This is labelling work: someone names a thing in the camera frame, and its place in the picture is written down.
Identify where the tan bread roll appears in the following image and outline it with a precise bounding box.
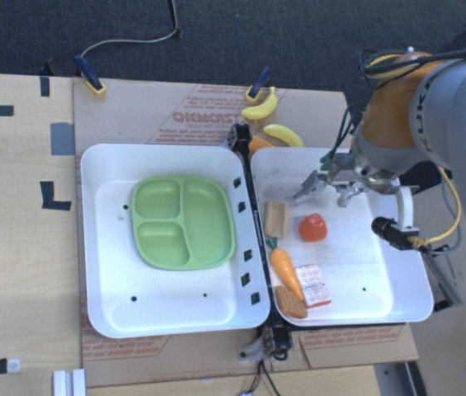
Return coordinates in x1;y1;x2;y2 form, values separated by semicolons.
262;200;289;240

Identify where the red pepper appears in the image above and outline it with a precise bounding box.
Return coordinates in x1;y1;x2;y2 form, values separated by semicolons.
297;213;328;243

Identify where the green divided plate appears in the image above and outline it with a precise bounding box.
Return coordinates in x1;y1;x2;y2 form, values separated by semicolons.
130;174;237;271

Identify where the black block with thin wires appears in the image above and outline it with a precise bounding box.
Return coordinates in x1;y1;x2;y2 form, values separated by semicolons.
226;123;255;153
238;323;294;365

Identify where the yellow banana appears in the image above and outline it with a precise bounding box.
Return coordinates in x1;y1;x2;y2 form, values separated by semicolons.
240;86;280;120
262;123;305;149

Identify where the white plastic tray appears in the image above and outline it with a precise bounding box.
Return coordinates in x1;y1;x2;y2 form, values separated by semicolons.
250;146;435;328
79;143;271;340

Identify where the brown cardboard board red print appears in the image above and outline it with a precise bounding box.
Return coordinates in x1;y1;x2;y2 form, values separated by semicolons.
72;76;420;388

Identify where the black cylinder on white bracket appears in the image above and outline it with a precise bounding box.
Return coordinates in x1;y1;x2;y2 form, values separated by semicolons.
371;181;421;252

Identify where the red and white carton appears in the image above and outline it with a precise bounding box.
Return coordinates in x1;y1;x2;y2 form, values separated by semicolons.
294;264;333;309

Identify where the thin black rod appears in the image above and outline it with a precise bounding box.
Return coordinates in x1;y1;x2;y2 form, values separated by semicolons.
238;138;280;330

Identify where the orange carrot with green top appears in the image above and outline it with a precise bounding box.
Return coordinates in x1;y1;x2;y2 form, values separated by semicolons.
265;237;305;303

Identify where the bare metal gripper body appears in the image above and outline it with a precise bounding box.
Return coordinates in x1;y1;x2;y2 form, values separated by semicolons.
323;153;402;194

